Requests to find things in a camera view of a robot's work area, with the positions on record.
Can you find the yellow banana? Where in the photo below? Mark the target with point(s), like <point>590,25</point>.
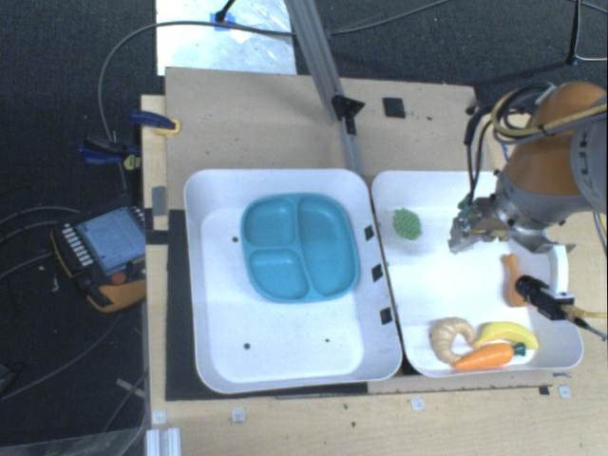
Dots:
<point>510,333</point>

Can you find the white plastic tray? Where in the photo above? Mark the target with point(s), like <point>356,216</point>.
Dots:
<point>456,283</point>
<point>285,340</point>

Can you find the brown cardboard board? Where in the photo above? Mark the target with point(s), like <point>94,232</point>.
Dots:
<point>266,126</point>

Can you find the green toy grapes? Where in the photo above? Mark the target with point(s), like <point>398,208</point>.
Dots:
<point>407,223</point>

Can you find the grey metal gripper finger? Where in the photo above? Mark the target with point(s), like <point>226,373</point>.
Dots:
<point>455,241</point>
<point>469,239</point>

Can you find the orange toy chicken drumstick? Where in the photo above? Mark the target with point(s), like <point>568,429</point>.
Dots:
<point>512,283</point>

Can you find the beige toy croissant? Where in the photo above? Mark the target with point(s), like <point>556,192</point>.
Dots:
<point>446,337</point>

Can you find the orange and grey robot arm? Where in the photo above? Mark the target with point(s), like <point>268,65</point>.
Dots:
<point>551,169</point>

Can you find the orange carrot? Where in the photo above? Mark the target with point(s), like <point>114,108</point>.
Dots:
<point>484,356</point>

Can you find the blue divided plate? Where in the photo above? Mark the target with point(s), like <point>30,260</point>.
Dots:
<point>304,250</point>

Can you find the black cylinder on white bracket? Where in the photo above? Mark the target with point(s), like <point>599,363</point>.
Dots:
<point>541,297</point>

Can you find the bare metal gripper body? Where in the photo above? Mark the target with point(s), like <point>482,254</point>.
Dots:
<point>518,228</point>

